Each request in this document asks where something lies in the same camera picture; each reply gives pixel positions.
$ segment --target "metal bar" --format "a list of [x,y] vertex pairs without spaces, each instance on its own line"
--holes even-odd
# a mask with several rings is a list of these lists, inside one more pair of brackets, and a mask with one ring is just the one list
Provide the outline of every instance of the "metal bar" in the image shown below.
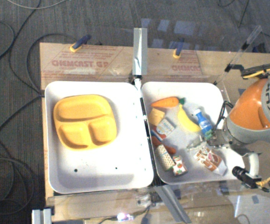
[[52,224],[52,213],[50,208],[43,210],[43,224]]
[[42,224],[41,211],[40,210],[32,210],[31,220],[32,220],[32,224]]
[[148,30],[146,28],[134,29],[133,49],[133,76],[147,75],[148,73]]
[[184,208],[179,203],[176,195],[173,193],[169,185],[154,187],[157,194],[161,197],[168,210],[171,212],[173,218],[177,223],[191,223],[190,218],[184,211]]

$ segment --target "toy banana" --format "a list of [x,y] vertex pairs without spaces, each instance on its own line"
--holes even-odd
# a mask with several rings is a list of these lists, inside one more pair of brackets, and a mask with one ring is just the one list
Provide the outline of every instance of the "toy banana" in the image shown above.
[[199,125],[195,124],[188,118],[185,110],[183,110],[182,104],[179,104],[178,120],[184,128],[188,129],[191,132],[198,132],[201,130]]

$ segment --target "orange carrot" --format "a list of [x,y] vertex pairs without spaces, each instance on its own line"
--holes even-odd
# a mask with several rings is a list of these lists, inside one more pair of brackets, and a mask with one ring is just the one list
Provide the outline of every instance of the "orange carrot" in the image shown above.
[[[159,145],[161,145],[161,141],[159,139],[157,139],[155,136],[152,136],[152,144],[154,145],[154,147],[158,147]],[[174,155],[176,154],[177,150],[173,147],[170,147],[170,146],[167,146],[165,144],[163,144],[164,147],[166,148],[167,152],[170,154],[170,155]]]
[[177,106],[179,103],[184,104],[184,98],[179,99],[177,97],[167,97],[160,100],[157,100],[150,104],[152,107],[162,107],[162,108],[172,108]]

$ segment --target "small carton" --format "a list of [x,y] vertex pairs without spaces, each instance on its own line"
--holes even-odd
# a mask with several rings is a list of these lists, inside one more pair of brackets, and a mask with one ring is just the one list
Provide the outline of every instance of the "small carton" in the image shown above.
[[168,154],[166,148],[163,144],[159,145],[155,150],[156,157],[159,158],[159,161],[165,171],[170,170],[175,165],[175,162]]
[[153,127],[151,133],[160,141],[163,141],[173,130],[174,126],[164,118],[156,127]]
[[199,161],[203,166],[209,169],[211,172],[224,175],[227,167],[220,156],[215,154],[208,147],[201,148],[195,155],[194,158]]
[[188,172],[181,156],[173,156],[172,158],[176,163],[176,165],[173,166],[173,174],[175,176],[181,176]]

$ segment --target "yellow divided plate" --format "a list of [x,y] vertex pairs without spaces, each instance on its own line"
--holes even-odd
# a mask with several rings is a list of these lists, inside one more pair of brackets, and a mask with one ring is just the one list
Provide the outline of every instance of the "yellow divided plate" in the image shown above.
[[61,143],[73,150],[110,144],[117,135],[108,101],[100,95],[78,95],[59,100],[53,111]]

